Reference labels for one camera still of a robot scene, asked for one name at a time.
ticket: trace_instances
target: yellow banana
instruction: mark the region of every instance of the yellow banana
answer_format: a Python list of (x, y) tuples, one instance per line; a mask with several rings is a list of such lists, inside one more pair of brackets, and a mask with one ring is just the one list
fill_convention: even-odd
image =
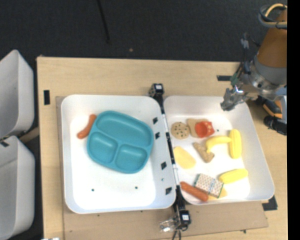
[(237, 129), (232, 129), (229, 133), (231, 141), (229, 143), (230, 156), (233, 159), (238, 159), (242, 154), (242, 140), (241, 134)]
[(234, 169), (227, 171), (219, 176), (219, 181), (224, 184), (236, 182), (248, 176), (248, 171), (245, 168)]
[(231, 138), (228, 136), (212, 136), (205, 142), (206, 151), (210, 153), (213, 146), (229, 142), (231, 142)]

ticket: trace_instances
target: sausage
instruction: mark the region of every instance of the sausage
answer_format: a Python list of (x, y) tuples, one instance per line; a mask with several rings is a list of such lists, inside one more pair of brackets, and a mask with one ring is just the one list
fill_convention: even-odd
[(188, 194), (200, 199), (201, 201), (206, 202), (209, 198), (208, 194), (201, 191), (200, 189), (189, 185), (188, 183), (181, 181), (180, 182), (181, 189), (187, 192)]
[(96, 120), (97, 116), (95, 114), (91, 114), (89, 116), (89, 121), (88, 121), (88, 124), (86, 125), (86, 127), (78, 132), (78, 134), (76, 135), (78, 137), (78, 139), (83, 139), (85, 137), (87, 137), (89, 135), (89, 132), (92, 128), (92, 125), (94, 124), (94, 121)]

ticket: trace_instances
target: white plastic container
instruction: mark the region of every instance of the white plastic container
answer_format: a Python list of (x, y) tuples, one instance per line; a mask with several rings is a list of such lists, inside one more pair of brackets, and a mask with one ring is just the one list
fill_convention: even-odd
[(183, 197), (193, 205), (209, 205), (242, 201), (265, 201), (275, 193), (275, 186), (265, 159), (255, 125), (246, 103), (239, 104), (231, 111), (223, 111), (222, 97), (216, 96), (169, 96), (164, 100), (164, 109), (169, 129), (175, 122), (187, 123), (187, 119), (207, 119), (215, 130), (213, 136), (228, 136), (231, 129), (238, 129), (242, 138), (242, 156), (232, 159), (227, 144), (216, 145), (211, 162), (203, 161), (193, 143), (205, 144), (207, 138), (189, 136), (177, 139), (171, 134), (174, 147), (182, 147), (196, 160), (191, 169), (183, 169), (177, 164), (180, 181), (193, 184), (197, 174), (206, 174), (214, 178), (224, 172), (246, 168), (248, 177), (237, 182), (225, 184), (227, 196), (203, 202), (182, 191)]
[(13, 50), (0, 61), (0, 240), (34, 220), (35, 158), (16, 137), (32, 126), (34, 103), (33, 71)]
[[(77, 133), (89, 115), (116, 111), (146, 123), (159, 136), (145, 167), (122, 173), (94, 162), (87, 152), (88, 138)], [(176, 184), (159, 104), (147, 96), (70, 95), (59, 108), (64, 198), (75, 213), (139, 211), (170, 207)]]

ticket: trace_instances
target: yellow vegetable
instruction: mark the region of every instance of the yellow vegetable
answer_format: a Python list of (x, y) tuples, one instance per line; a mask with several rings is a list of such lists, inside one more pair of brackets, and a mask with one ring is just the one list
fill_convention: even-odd
[(231, 141), (229, 142), (230, 156), (233, 159), (238, 159), (242, 154), (241, 134), (237, 129), (232, 129), (229, 133)]
[(248, 176), (248, 171), (245, 168), (234, 169), (227, 171), (219, 176), (219, 181), (224, 184), (236, 182)]
[(196, 160), (180, 146), (173, 149), (175, 162), (183, 169), (190, 169), (196, 165)]
[(221, 136), (210, 137), (205, 142), (206, 151), (210, 153), (213, 146), (218, 144), (229, 143), (229, 142), (231, 142), (231, 138), (228, 136), (221, 135)]

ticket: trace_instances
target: yellow chip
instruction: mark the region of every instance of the yellow chip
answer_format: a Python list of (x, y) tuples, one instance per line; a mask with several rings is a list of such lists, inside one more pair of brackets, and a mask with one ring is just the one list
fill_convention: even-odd
[(196, 160), (186, 150), (180, 146), (173, 149), (175, 162), (183, 169), (190, 169), (196, 165)]

